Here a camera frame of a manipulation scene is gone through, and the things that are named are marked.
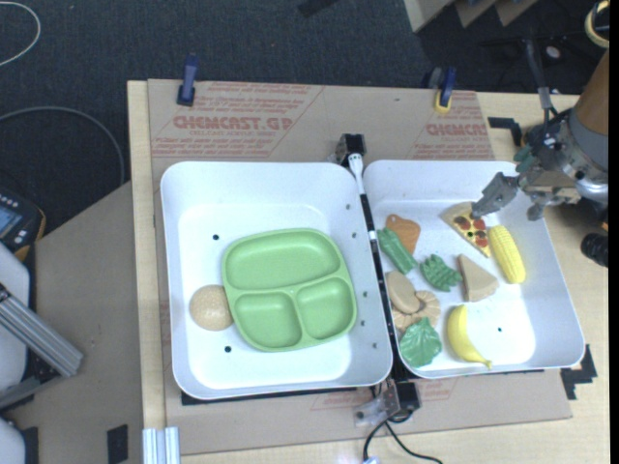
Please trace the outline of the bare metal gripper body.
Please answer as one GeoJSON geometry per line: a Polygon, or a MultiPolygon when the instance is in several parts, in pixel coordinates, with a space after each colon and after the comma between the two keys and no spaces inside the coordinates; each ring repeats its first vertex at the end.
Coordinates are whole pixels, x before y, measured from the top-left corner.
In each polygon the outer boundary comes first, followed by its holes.
{"type": "Polygon", "coordinates": [[[565,161],[528,155],[516,165],[518,185],[538,207],[575,204],[581,199],[608,205],[608,174],[588,158],[565,161]]]}

